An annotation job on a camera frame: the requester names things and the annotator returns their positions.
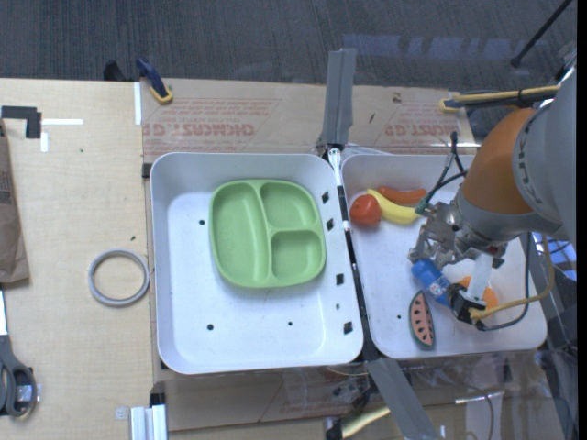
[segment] blue and yellow clamp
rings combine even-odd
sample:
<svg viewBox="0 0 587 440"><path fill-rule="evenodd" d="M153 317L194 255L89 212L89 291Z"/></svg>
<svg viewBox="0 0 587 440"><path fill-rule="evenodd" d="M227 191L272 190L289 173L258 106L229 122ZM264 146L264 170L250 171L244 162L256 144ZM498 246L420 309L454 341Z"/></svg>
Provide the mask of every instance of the blue and yellow clamp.
<svg viewBox="0 0 587 440"><path fill-rule="evenodd" d="M163 80L146 59L137 59L138 73L141 77L147 77L150 82L149 91L153 97L162 105L166 105L173 99L170 89L165 86Z"/></svg>

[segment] scissors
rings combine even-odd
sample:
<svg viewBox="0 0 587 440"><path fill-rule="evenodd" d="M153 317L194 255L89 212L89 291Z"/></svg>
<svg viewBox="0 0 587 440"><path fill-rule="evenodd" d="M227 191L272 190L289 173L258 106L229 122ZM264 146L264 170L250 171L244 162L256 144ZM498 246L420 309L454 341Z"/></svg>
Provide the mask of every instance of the scissors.
<svg viewBox="0 0 587 440"><path fill-rule="evenodd" d="M33 372L12 353L6 327L4 292L0 285L0 413L13 417L32 411L37 402L37 382Z"/></svg>

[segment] watermelon slice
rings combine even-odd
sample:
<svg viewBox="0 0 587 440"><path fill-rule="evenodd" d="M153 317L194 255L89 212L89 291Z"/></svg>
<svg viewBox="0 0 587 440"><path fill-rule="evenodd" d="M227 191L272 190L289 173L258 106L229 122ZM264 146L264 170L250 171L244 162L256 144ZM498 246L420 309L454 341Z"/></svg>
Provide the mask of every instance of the watermelon slice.
<svg viewBox="0 0 587 440"><path fill-rule="evenodd" d="M434 324L426 296L419 291L410 303L410 328L415 340L424 347L434 345Z"/></svg>

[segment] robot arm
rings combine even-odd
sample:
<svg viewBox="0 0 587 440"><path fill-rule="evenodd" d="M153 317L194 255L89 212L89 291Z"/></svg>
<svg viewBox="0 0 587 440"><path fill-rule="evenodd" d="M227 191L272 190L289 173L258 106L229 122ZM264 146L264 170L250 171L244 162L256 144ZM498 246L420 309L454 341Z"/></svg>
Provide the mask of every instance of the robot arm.
<svg viewBox="0 0 587 440"><path fill-rule="evenodd" d="M507 244L525 232L568 240L576 250L576 100L574 68L551 103L516 110L492 129L455 198L423 212L408 255L415 267L426 264L436 277L463 259L475 260L476 269L497 268ZM470 306L484 307L479 297L487 283L474 281L461 292L471 303L463 313L448 305L465 321Z"/></svg>

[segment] white tray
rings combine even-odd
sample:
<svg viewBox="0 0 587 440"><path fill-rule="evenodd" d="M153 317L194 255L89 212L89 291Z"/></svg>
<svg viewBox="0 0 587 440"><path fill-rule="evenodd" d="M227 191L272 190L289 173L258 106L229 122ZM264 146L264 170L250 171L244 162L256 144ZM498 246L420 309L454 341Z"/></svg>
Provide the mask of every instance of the white tray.
<svg viewBox="0 0 587 440"><path fill-rule="evenodd" d="M385 184L399 190L425 188L430 190L442 172L445 156L358 154L347 158L342 167L347 201L352 204L367 188L376 189ZM472 157L461 159L470 165ZM454 181L435 194L432 203L446 204L454 197L459 181ZM369 326L375 346L391 358L427 358L455 356L493 351L524 350L539 347L547 336L547 324L540 302L530 303L525 318L511 327L481 332L458 321L450 310L428 299L436 332L433 348L418 344L410 332L408 307L422 286L412 276L407 254L415 245L418 230L424 218L411 225L395 225L382 221L376 229L352 227L359 273L365 293ZM513 240L505 253L505 263L494 269L490 284L500 303L525 296L525 257L518 239ZM443 269L450 281L459 281L471 275L470 260ZM535 295L530 281L530 294ZM523 306L504 310L488 317L487 325L513 320Z"/></svg>
<svg viewBox="0 0 587 440"><path fill-rule="evenodd" d="M209 202L218 186L243 179L297 182L314 197L327 250L316 278L264 290L223 280L210 248ZM359 306L337 185L323 159L169 153L154 162L150 181L157 342L170 369L203 374L337 365L357 357L363 345Z"/></svg>

